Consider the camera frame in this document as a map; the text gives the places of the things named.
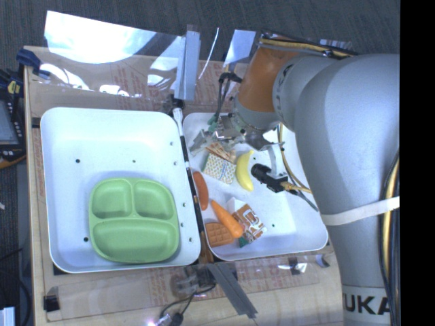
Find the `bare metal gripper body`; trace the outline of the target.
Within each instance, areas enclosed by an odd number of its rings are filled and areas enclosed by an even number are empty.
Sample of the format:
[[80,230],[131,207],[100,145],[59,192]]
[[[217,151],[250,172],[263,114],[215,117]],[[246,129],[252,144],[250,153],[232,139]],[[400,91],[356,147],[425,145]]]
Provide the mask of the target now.
[[273,128],[273,113],[228,113],[218,119],[215,137],[237,139],[256,151],[264,151],[272,145],[264,138],[264,134]]

